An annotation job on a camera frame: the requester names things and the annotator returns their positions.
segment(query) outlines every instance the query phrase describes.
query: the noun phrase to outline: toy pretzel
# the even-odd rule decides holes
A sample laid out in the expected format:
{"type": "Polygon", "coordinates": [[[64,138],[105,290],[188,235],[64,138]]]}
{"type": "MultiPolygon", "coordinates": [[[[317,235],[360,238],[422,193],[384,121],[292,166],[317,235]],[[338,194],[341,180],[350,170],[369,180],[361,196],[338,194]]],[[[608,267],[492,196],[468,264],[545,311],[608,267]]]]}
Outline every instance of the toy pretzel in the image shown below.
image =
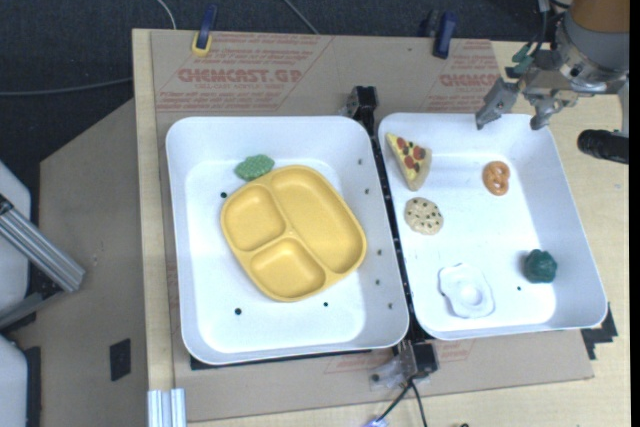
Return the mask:
{"type": "Polygon", "coordinates": [[[489,162],[482,172],[482,181],[491,194],[503,196],[509,190],[509,166],[499,160],[489,162]]]}

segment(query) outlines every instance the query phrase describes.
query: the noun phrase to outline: dark green toy food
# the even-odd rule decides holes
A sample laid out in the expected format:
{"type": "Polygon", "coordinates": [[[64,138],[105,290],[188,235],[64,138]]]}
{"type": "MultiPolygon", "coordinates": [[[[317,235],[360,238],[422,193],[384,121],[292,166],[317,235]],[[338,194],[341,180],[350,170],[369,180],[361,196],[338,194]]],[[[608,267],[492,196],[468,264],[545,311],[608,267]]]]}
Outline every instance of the dark green toy food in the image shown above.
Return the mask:
{"type": "Polygon", "coordinates": [[[244,161],[240,162],[234,171],[240,178],[249,182],[262,175],[266,175],[273,169],[274,164],[273,159],[266,155],[255,155],[253,157],[247,157],[244,161]]]}
{"type": "Polygon", "coordinates": [[[546,251],[534,249],[524,260],[524,275],[531,283],[551,283],[556,277],[557,262],[546,251]]]}

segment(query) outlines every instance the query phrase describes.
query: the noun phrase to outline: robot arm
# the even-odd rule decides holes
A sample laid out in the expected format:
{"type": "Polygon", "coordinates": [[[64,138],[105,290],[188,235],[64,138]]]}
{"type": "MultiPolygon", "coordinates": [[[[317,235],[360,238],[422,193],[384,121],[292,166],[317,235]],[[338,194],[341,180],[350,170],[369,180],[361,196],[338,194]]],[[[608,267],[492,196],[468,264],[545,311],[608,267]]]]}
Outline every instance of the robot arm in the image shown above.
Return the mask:
{"type": "Polygon", "coordinates": [[[520,93],[535,107],[534,130],[546,126],[563,108],[573,107],[580,97],[618,94],[622,130],[585,131],[578,146],[595,157],[628,163],[629,27],[630,0],[573,0],[556,26],[551,50],[538,45],[524,57],[532,62],[516,84],[500,79],[487,94],[476,113],[478,129],[508,112],[520,93]]]}

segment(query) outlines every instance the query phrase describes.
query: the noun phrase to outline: toy cookie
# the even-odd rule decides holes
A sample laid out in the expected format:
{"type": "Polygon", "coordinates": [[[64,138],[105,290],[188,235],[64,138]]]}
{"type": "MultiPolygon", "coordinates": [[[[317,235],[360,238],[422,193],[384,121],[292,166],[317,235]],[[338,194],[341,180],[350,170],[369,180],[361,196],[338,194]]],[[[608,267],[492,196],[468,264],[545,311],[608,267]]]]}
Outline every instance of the toy cookie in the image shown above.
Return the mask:
{"type": "Polygon", "coordinates": [[[444,222],[438,205],[425,198],[412,198],[407,201],[404,220],[413,231],[424,235],[435,235],[444,222]]]}

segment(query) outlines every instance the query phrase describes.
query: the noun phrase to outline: toy pizza slice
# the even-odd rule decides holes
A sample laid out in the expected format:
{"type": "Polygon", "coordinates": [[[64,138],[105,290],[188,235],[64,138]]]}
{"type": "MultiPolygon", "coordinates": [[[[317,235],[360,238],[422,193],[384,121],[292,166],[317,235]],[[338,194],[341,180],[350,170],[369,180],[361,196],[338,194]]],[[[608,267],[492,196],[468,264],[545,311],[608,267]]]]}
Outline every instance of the toy pizza slice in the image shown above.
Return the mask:
{"type": "Polygon", "coordinates": [[[386,134],[386,139],[407,186],[412,191],[417,191],[431,169],[431,150],[391,133],[386,134]]]}

